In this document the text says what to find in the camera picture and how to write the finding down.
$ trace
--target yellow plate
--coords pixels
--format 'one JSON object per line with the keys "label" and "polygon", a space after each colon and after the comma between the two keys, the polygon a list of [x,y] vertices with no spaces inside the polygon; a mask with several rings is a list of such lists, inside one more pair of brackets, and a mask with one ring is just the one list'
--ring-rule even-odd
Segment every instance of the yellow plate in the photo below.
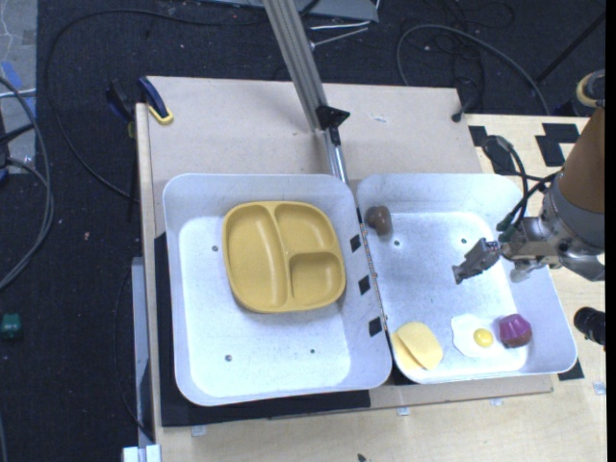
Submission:
{"label": "yellow plate", "polygon": [[327,215],[303,202],[251,202],[222,225],[235,298],[261,313],[313,310],[345,290],[345,262]]}

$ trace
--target blue clamp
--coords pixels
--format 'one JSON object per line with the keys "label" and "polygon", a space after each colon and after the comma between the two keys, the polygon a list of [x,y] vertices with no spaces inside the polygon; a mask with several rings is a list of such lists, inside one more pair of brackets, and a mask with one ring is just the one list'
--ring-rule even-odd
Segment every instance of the blue clamp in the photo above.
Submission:
{"label": "blue clamp", "polygon": [[145,94],[147,108],[161,125],[169,125],[173,121],[173,113],[165,106],[165,101],[152,83],[145,77],[139,78],[139,86]]}

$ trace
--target wooden table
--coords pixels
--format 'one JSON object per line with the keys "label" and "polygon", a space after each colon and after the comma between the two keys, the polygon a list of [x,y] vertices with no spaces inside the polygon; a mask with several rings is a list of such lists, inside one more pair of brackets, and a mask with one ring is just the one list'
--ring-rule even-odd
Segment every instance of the wooden table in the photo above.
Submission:
{"label": "wooden table", "polygon": [[[186,172],[326,172],[322,140],[309,132],[289,83],[151,77],[175,120],[159,125],[137,108],[141,219],[156,443],[167,461],[606,460],[603,349],[574,332],[585,378],[556,375],[443,385],[384,385],[369,410],[291,419],[212,424],[204,436],[161,424],[154,239],[165,231],[162,190]],[[455,90],[325,85],[330,104],[351,111],[341,127],[351,186],[373,173],[480,172],[490,163],[468,125],[514,143],[534,174],[547,174],[535,135],[543,123],[586,118],[468,115]],[[565,145],[565,155],[571,146]],[[533,199],[530,213],[540,199]],[[552,273],[567,317],[604,310],[604,284],[567,270]],[[399,407],[410,407],[399,415]]]}

